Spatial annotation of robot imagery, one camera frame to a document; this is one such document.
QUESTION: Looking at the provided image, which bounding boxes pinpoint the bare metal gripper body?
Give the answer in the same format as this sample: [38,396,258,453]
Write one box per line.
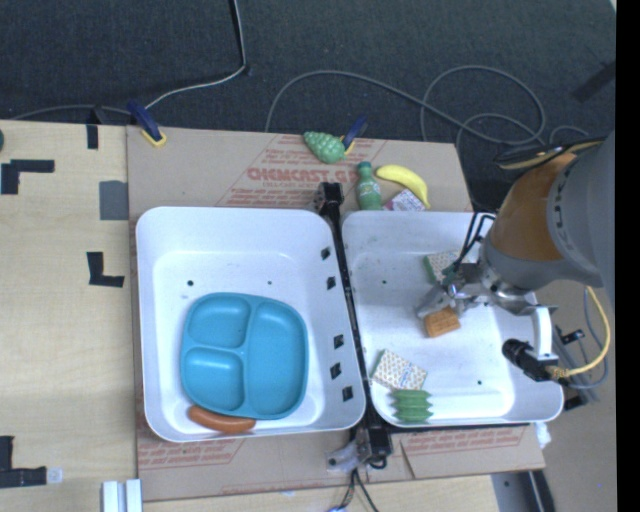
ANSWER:
[446,263,541,318]

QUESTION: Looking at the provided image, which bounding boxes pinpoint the orange biscuit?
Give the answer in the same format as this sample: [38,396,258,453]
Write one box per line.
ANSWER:
[423,305,462,339]

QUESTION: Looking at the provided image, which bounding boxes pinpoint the green patterned packet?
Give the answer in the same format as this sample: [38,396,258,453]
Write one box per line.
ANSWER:
[423,249,464,284]

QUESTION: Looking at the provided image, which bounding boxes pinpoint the white patterned packet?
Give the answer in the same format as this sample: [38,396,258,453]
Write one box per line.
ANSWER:
[370,348,429,393]

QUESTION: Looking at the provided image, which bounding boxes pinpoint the white plastic tray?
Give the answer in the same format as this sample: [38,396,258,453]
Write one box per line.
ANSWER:
[134,205,368,444]
[341,209,566,429]

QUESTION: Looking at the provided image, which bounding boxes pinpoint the thin black rod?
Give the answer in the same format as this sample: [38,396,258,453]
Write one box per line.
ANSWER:
[327,209,384,432]

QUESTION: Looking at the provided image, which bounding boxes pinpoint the white and red packet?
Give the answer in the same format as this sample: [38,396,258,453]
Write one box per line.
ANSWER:
[383,188,422,213]

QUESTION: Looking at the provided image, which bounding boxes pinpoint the green ribbed block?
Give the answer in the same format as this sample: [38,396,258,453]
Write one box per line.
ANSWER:
[389,388,435,426]

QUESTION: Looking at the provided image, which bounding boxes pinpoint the yellow banana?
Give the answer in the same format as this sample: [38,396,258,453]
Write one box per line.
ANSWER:
[374,164,432,211]

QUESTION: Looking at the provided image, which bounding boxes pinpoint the green bottle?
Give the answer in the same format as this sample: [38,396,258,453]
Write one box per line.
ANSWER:
[355,160,386,212]

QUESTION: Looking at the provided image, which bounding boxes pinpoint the blue divided plate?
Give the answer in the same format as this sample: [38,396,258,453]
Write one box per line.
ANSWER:
[179,291,311,422]

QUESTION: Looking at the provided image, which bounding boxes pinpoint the green grapes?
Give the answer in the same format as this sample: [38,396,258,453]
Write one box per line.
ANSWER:
[302,130,348,165]

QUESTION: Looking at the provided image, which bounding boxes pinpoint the orange sausage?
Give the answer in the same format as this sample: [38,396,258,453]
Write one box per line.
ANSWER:
[187,404,258,435]

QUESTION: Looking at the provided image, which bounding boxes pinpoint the brown cardboard board red print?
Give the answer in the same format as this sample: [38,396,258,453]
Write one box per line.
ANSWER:
[125,124,547,502]

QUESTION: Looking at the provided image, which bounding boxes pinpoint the black cylinder on white bracket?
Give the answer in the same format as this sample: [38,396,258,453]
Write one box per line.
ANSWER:
[501,304,561,384]

